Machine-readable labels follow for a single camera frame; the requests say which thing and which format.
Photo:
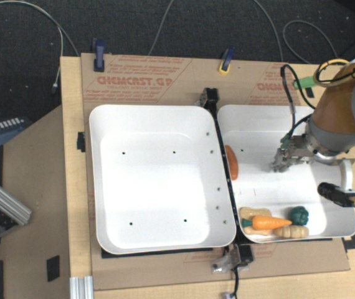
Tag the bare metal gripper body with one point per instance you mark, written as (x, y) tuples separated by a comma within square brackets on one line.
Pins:
[(302, 149)]

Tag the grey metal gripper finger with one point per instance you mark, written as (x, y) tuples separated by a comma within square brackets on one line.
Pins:
[(286, 164), (276, 164)]

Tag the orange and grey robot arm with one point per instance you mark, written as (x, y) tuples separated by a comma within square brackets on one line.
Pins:
[(336, 111)]

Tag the white plastic tray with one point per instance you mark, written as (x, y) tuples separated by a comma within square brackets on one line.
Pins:
[(162, 179), (283, 185)]

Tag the orange sausage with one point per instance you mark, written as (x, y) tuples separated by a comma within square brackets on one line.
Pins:
[(232, 164)]

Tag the thin black rod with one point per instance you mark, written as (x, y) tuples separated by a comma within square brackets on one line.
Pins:
[(225, 167)]

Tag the green broccoli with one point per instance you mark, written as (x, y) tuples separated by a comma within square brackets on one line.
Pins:
[(299, 215)]

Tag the orange carrot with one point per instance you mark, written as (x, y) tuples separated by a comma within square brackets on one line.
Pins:
[(267, 222)]

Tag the beige ridged bread roll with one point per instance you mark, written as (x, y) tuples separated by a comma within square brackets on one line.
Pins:
[(292, 231)]

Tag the brown cardboard board red print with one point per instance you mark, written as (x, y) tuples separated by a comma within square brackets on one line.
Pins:
[(177, 83)]

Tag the black cylinder on white bracket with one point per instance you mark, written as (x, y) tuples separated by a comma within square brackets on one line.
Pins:
[(336, 193)]

